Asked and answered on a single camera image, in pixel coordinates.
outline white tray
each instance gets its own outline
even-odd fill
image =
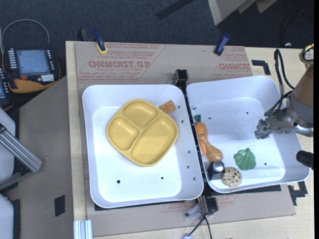
[[[83,93],[88,147],[90,192],[102,208],[195,199],[203,191],[194,137],[185,99],[173,85],[93,85]],[[138,166],[120,154],[108,141],[111,118],[132,99],[160,106],[169,100],[176,105],[170,116],[179,136],[165,157],[151,167]]]
[[[219,193],[291,183],[305,180],[310,169],[296,160],[302,150],[295,133],[271,134],[266,139],[256,139],[254,131],[264,112],[279,99],[273,80],[266,76],[253,76],[204,83],[187,87],[192,115],[201,115],[206,124],[208,141],[224,155],[225,167],[238,169],[233,155],[250,148],[256,156],[256,167],[241,171],[242,184],[230,188],[221,180],[209,180],[209,186]],[[202,155],[205,169],[209,161]]]

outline toy food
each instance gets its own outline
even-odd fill
[[[178,137],[176,122],[152,103],[134,99],[126,103],[107,126],[110,143],[140,166],[157,164]]]
[[[208,142],[207,128],[206,125],[200,121],[200,115],[196,115],[194,118],[197,122],[195,128],[202,152],[207,156],[210,163],[217,160],[221,161],[223,159],[223,154],[220,149],[217,149]]]
[[[221,181],[228,187],[235,187],[241,184],[242,175],[235,167],[225,167],[225,173]]]
[[[256,167],[255,155],[249,148],[240,150],[234,155],[236,165],[243,171]]]

